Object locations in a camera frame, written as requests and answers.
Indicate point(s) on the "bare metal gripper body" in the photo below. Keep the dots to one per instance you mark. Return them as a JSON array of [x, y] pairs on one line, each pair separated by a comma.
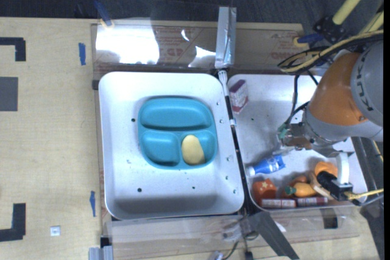
[[297, 135]]

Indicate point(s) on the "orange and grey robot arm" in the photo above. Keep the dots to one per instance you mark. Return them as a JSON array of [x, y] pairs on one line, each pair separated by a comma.
[[335, 100]]

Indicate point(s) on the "white plastic tray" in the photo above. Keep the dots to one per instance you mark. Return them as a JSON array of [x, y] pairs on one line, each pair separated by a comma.
[[265, 125], [122, 131]]

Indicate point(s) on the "blue and white bottle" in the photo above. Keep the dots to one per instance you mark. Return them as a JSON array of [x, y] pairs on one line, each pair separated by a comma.
[[268, 166]]

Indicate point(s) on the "orange rounded toy food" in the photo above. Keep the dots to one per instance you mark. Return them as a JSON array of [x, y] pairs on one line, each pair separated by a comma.
[[326, 167]]

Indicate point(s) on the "orange carrot with green top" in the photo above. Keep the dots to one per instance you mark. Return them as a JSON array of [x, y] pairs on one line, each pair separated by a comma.
[[304, 189]]

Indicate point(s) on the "orange cube with yellow star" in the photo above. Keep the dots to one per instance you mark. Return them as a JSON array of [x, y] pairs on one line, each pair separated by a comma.
[[264, 190]]

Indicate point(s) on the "dark red packet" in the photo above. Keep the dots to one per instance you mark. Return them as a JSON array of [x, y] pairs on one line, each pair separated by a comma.
[[312, 201]]

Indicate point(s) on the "white carton with purple top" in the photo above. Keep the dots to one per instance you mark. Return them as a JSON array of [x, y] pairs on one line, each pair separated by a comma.
[[239, 97]]

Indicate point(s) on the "red and white packet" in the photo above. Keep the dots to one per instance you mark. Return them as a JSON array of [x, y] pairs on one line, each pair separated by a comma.
[[278, 203]]

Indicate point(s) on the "yellow oval toy food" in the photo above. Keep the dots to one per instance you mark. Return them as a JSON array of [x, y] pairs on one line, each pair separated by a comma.
[[192, 150]]

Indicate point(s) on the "blue divided plate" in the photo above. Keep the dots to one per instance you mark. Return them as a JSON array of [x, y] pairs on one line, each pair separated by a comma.
[[161, 114]]

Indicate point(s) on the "black cylinder on white bracket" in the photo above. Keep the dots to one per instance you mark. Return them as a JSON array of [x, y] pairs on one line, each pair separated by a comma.
[[333, 184]]

